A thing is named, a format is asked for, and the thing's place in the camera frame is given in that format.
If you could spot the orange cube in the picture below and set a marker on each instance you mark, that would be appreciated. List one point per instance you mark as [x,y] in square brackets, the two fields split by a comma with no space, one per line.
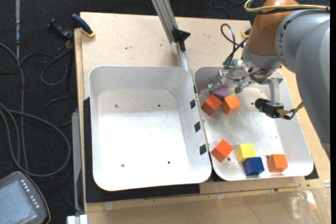
[277,163]
[231,104]

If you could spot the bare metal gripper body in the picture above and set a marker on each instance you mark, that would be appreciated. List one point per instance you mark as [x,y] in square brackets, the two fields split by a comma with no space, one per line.
[240,70]

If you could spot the yellow cube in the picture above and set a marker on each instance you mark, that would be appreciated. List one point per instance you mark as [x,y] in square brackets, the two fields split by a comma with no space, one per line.
[245,152]

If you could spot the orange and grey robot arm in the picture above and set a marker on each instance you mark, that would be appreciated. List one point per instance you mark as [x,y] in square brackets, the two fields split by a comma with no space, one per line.
[302,42]

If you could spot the pale wood board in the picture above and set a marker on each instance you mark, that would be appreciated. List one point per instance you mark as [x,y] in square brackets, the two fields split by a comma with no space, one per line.
[131,42]

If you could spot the white plastic tray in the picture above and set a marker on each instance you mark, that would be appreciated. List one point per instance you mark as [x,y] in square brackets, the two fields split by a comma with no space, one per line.
[252,128]
[141,133]

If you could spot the purple cube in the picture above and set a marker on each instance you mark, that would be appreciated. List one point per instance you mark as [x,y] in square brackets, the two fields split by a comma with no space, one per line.
[221,92]

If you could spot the black cylinder on white bracket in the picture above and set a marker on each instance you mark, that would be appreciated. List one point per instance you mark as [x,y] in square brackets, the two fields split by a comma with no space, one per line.
[270,108]

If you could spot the red-orange cube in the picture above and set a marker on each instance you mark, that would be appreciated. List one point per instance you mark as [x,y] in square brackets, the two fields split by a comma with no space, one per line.
[221,150]
[211,105]

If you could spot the blue cube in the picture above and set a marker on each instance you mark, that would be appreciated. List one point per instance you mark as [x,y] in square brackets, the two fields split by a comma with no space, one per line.
[253,166]

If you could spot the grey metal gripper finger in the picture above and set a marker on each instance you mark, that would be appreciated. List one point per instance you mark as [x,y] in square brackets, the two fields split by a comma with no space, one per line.
[218,81]
[241,86]

